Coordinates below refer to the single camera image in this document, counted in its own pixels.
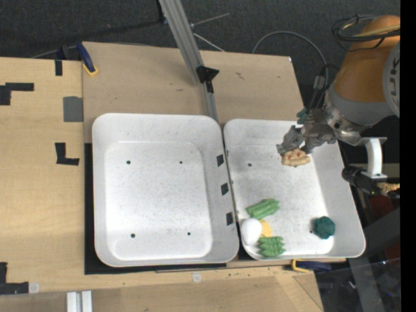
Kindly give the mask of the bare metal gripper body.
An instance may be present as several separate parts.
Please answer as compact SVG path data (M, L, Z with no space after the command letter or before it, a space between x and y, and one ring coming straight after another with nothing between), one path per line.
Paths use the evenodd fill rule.
M312 109L302 127L304 142L313 140L317 147L337 140L356 146L361 133L369 127L348 120L337 109Z

